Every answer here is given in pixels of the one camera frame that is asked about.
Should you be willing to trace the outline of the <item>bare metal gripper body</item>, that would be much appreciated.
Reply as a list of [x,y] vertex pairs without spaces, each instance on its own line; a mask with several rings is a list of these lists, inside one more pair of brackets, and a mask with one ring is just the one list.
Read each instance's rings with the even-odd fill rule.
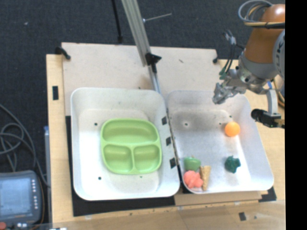
[[243,67],[230,69],[224,79],[224,88],[232,94],[244,94],[250,90],[256,94],[265,94],[266,80],[257,78]]

